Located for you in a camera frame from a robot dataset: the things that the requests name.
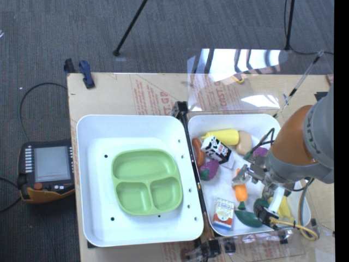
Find green toy vegetable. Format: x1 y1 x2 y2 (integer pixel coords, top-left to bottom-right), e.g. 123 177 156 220
234 209 263 228

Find orange toy carrot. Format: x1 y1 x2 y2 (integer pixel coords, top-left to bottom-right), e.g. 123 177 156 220
233 168 249 211

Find black cylinder on white bracket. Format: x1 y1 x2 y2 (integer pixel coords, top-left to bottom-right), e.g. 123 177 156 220
252 186 286 228

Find black block with thin wires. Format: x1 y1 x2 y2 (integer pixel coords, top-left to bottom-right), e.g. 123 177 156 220
198 238 222 257
171 101 189 117

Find black and white milk carton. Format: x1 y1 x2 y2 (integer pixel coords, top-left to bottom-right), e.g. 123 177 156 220
200 135 233 165

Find yellow banana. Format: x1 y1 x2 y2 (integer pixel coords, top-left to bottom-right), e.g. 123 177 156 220
268 195 296 224

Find tan toy bread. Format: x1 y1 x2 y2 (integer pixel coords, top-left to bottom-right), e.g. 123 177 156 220
235 130 253 156

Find brown cardboard board red print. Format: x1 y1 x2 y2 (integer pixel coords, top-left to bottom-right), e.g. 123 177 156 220
67 72 335 262

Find yellow mustard bottle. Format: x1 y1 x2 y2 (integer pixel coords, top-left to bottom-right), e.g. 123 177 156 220
201 128 240 146

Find purple toy grapes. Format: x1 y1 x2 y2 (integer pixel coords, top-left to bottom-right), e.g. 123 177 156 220
252 146 269 158
198 159 220 182

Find white and orange juice carton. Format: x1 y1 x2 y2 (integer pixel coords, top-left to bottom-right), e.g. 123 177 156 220
212 198 235 231

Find red toy sausage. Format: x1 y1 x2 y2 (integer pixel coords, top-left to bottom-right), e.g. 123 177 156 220
191 138 206 169

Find green divided plate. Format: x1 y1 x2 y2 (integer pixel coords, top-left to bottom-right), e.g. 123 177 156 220
111 148 184 216

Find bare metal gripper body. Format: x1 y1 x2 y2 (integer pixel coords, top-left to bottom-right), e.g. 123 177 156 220
246 154 270 186

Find white plastic tray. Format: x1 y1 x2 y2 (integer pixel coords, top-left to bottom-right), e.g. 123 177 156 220
76 114 205 248
187 113 312 237

